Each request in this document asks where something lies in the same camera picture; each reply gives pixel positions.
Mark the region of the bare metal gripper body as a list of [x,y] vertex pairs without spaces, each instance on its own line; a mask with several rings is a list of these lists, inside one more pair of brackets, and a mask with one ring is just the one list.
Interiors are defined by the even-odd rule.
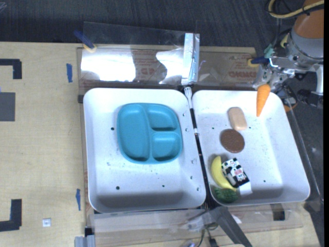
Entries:
[[309,56],[271,57],[269,59],[268,81],[284,81],[296,74],[315,72],[319,59]]

